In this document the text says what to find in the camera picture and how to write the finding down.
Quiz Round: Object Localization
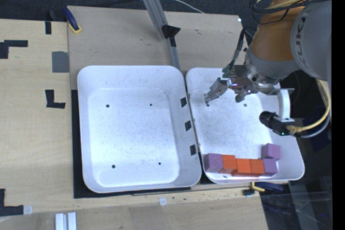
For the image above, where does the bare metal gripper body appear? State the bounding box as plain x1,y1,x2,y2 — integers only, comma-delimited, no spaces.
227,65,281,96

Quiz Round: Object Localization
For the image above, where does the white plastic tray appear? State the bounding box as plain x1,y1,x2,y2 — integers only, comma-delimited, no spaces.
77,65,203,194
185,67,306,185

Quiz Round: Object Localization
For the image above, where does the purple cube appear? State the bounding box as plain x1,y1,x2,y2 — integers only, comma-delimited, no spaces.
260,143,281,160
262,158,279,175
203,153,224,173

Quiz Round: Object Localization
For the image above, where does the orange cube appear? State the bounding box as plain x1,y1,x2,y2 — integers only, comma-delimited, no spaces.
250,158,266,175
236,158,252,175
222,155,238,170

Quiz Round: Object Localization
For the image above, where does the pale wood board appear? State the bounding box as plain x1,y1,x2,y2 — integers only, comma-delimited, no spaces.
67,5,289,199

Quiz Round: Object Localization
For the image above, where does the black cylinder on white bracket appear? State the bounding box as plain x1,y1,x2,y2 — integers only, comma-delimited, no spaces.
259,88,296,137

